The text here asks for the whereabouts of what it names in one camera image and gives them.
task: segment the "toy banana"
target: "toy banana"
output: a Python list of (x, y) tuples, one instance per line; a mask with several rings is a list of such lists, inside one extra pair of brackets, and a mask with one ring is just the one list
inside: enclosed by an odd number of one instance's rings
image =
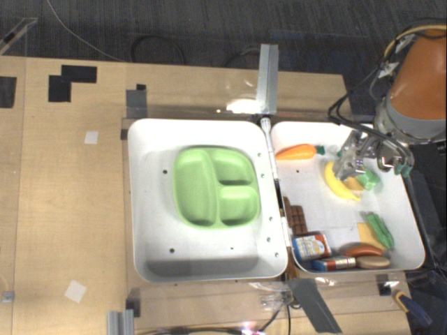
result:
[(360, 201), (360, 198), (358, 196), (354, 195), (352, 191), (349, 190), (349, 188), (347, 188), (345, 184), (343, 184), (343, 182), (335, 177), (334, 172), (332, 171), (333, 165), (334, 162), (330, 161), (324, 168), (324, 177), (329, 188), (335, 195), (341, 198)]

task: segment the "wooden surface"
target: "wooden surface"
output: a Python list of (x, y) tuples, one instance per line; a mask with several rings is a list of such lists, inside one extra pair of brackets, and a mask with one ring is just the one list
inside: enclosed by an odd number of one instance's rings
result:
[[(48, 76), (60, 75), (62, 64), (97, 66), (98, 81), (73, 83), (71, 103), (49, 103)], [(0, 304), (0, 333), (105, 334), (107, 312), (122, 311), (128, 292), (120, 140), (126, 89), (146, 84), (149, 109), (182, 111), (195, 105), (225, 110), (231, 99), (253, 95), (257, 73), (0, 57), (0, 75), (19, 78), (15, 107), (0, 110), (0, 196), (8, 205), (0, 210), (0, 272), (9, 282), (3, 287), (13, 286), (15, 291), (12, 307)], [(20, 94), (25, 96), (24, 104), (17, 99)], [(280, 111), (318, 114), (343, 94), (341, 76), (279, 75)], [(98, 144), (84, 143), (87, 131), (98, 131)], [(11, 176), (17, 175), (14, 170), (20, 171), (20, 178)], [(407, 290), (403, 274), (394, 276), (398, 287)], [(87, 287), (80, 303), (64, 296), (72, 280)], [(338, 287), (320, 289), (346, 334), (409, 334), (405, 314), (390, 297), (378, 296), (374, 278), (342, 276), (333, 281)], [(176, 301), (166, 297), (165, 288), (139, 286), (157, 310), (154, 318), (166, 327), (185, 324), (184, 319), (194, 323), (195, 304), (208, 299), (200, 298), (204, 290), (200, 285), (183, 286), (184, 297)], [(229, 294), (219, 288), (208, 296), (220, 299), (223, 306), (226, 298), (239, 302), (241, 308), (252, 307), (258, 315), (247, 320), (268, 319), (270, 313), (262, 312), (250, 285), (236, 285), (236, 289), (240, 286), (241, 292)], [(225, 311), (210, 307), (208, 323), (233, 322)], [(302, 311), (293, 311), (293, 317), (292, 334), (314, 334)], [(268, 333), (286, 333), (286, 323), (282, 313)]]

